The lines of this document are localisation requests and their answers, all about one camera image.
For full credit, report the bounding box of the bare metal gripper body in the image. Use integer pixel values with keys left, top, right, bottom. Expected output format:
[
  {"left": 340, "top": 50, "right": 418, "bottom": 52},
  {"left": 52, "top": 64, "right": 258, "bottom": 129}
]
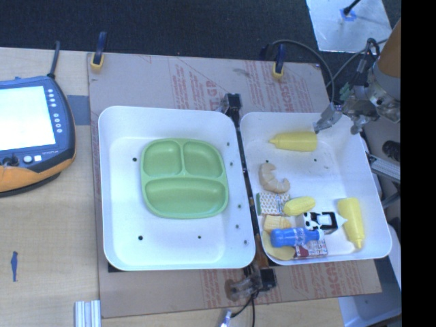
[{"left": 341, "top": 84, "right": 402, "bottom": 123}]

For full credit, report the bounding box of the yellow squeeze bottle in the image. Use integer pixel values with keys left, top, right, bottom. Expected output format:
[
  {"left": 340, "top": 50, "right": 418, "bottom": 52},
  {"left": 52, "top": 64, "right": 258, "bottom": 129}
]
[
  {"left": 337, "top": 197, "right": 366, "bottom": 250},
  {"left": 268, "top": 131, "right": 319, "bottom": 153}
]

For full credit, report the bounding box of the white plastic tray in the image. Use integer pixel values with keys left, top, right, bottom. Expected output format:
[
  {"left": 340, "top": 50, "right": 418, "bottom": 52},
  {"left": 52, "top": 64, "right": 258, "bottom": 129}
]
[
  {"left": 239, "top": 111, "right": 393, "bottom": 266},
  {"left": 97, "top": 106, "right": 257, "bottom": 272}
]

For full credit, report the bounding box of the beige croissant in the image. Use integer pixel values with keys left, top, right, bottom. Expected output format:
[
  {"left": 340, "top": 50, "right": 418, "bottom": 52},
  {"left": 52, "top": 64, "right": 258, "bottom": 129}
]
[{"left": 258, "top": 162, "right": 292, "bottom": 194}]

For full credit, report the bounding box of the yellow corn cob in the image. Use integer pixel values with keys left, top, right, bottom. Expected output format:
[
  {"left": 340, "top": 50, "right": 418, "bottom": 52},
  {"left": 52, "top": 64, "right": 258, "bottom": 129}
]
[{"left": 282, "top": 196, "right": 317, "bottom": 217}]

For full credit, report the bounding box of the black and white milk carton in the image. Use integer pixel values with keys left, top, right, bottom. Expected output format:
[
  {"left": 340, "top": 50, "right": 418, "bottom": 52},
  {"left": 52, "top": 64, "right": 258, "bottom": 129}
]
[{"left": 302, "top": 211, "right": 349, "bottom": 235}]

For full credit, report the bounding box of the thin black rod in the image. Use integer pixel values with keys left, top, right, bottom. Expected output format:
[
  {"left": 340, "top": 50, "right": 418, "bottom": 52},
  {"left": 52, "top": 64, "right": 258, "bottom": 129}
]
[{"left": 233, "top": 114, "right": 264, "bottom": 269}]

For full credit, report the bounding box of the yellow ridged toy food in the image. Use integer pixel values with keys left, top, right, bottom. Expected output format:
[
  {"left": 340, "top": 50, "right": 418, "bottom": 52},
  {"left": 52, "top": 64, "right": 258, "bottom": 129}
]
[{"left": 263, "top": 214, "right": 292, "bottom": 233}]

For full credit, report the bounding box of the blue bottle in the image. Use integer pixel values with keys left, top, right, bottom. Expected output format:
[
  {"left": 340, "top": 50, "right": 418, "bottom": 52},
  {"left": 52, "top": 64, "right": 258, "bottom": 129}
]
[{"left": 270, "top": 227, "right": 326, "bottom": 249}]

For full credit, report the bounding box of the red and white carton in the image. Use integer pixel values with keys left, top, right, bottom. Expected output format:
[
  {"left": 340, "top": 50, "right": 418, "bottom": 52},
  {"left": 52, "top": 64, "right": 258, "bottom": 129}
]
[{"left": 293, "top": 239, "right": 329, "bottom": 260}]

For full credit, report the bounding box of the yellow round biscuit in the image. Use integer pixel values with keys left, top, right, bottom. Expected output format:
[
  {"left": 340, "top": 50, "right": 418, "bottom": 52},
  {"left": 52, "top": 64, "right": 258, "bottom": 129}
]
[{"left": 261, "top": 230, "right": 297, "bottom": 262}]

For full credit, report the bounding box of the green divided plate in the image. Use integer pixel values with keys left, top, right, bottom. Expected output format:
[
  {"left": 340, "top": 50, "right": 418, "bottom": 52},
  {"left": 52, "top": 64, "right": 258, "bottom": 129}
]
[{"left": 140, "top": 138, "right": 230, "bottom": 220}]

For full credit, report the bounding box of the brown cardboard board red print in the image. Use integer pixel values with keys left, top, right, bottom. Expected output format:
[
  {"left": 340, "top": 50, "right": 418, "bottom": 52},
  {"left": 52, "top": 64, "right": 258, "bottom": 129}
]
[{"left": 87, "top": 52, "right": 383, "bottom": 320}]

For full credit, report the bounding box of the black cylinder on white bracket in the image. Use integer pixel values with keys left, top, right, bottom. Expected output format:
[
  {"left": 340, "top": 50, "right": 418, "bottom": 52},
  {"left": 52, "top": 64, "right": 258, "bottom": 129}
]
[{"left": 381, "top": 140, "right": 402, "bottom": 163}]

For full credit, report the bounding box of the black block with wires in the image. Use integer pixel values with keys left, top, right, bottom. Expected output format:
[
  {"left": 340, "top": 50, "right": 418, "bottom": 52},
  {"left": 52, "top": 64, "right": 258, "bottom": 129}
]
[
  {"left": 260, "top": 267, "right": 278, "bottom": 291},
  {"left": 220, "top": 93, "right": 243, "bottom": 117}
]

